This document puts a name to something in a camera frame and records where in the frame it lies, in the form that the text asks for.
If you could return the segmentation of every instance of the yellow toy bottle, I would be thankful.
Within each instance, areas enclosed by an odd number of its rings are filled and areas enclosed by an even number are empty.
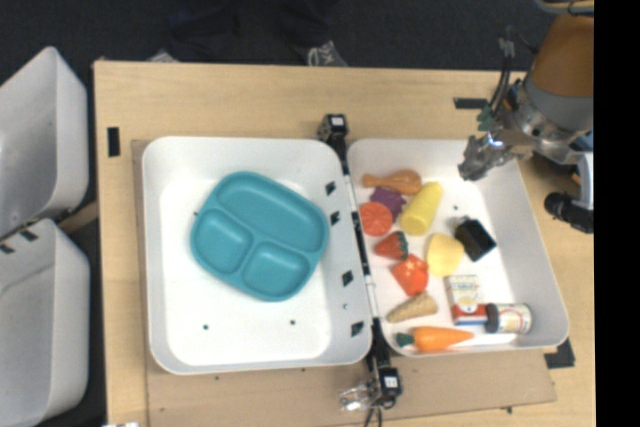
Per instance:
[[[442,186],[439,182],[428,182],[422,186],[404,211],[398,222],[408,235],[424,235],[436,216],[442,199]]]

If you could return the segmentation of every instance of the toy juice box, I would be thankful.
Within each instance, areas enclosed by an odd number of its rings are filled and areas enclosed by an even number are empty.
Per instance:
[[[451,275],[444,278],[451,318],[455,325],[484,324],[487,310],[482,301],[478,278],[474,274]]]

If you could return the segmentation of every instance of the red toy pepper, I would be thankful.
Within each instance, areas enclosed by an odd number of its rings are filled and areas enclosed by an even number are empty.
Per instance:
[[[404,292],[408,296],[414,296],[427,288],[429,282],[429,266],[424,260],[410,254],[399,264],[391,269]]]

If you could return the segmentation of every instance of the teal plate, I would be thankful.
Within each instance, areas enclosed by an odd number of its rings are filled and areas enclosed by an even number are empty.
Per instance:
[[[315,204],[258,173],[225,176],[191,230],[202,267],[265,301],[284,301],[307,283],[322,257],[329,225]]]

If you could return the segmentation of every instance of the orange toy food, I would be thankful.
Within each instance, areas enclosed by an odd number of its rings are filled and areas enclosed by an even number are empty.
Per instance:
[[[451,327],[420,326],[412,334],[398,333],[396,341],[400,347],[414,344],[419,352],[439,351],[456,343],[471,340],[473,333]]]
[[[427,264],[416,255],[409,255],[402,262],[394,265],[391,274],[409,296],[424,292],[429,282]]]
[[[402,169],[383,177],[365,173],[362,175],[362,185],[365,187],[387,187],[400,194],[417,194],[422,188],[422,178],[411,169]]]
[[[386,205],[369,201],[360,205],[362,231],[367,235],[379,237],[386,234],[393,224],[393,214]]]

